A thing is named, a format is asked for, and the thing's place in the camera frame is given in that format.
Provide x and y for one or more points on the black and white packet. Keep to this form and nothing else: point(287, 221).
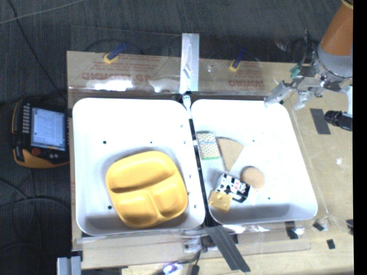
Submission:
point(233, 186)

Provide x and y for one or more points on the tan round biscuit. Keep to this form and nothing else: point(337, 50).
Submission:
point(253, 178)

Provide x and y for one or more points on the black cylinder on white bracket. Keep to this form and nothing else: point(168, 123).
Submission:
point(339, 119)

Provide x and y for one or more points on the white plastic tray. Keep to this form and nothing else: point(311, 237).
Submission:
point(126, 119)
point(272, 125)

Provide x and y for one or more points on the green and white carton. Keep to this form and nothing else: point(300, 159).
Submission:
point(208, 146)

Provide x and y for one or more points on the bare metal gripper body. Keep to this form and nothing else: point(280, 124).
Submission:
point(321, 83)

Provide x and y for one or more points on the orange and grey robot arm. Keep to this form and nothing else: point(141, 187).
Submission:
point(338, 30)

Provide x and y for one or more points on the brown cardboard board red print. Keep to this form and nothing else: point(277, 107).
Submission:
point(324, 159)

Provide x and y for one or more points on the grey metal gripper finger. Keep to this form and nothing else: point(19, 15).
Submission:
point(302, 99)
point(277, 94)

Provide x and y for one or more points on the yellow cheese slice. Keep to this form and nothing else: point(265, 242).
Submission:
point(219, 200)

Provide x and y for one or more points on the brown pizza slice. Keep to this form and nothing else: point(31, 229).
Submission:
point(229, 152)

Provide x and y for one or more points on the yellow divided plate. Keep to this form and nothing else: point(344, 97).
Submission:
point(146, 188)

